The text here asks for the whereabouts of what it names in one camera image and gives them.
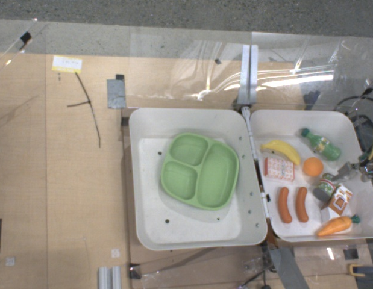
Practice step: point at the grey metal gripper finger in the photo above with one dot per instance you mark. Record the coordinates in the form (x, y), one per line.
(348, 168)
(344, 178)

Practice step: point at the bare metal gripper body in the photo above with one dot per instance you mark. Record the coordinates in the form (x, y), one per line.
(370, 170)

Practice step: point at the green can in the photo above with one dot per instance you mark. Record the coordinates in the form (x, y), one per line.
(324, 187)

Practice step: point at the orange and white carton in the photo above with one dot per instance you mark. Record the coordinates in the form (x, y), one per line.
(340, 202)

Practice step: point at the orange fruit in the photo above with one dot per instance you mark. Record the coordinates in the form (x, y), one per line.
(313, 166)

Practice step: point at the green plastic bottle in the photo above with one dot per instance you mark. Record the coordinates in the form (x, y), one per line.
(323, 146)

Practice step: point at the orange carrot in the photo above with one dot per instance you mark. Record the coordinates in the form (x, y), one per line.
(335, 226)

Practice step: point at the orange sausage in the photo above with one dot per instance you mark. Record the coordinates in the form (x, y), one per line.
(302, 205)
(284, 205)

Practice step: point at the white plastic tray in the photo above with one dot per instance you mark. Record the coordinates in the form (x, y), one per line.
(150, 221)
(306, 230)

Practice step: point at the orange and white packet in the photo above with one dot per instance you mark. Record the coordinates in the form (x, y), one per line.
(279, 169)

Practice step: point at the yellow banana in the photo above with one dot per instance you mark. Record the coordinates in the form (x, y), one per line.
(284, 149)

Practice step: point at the thin black and white rod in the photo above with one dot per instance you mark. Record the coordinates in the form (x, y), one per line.
(252, 149)

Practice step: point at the green divided plate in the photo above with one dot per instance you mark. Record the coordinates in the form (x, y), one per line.
(214, 176)

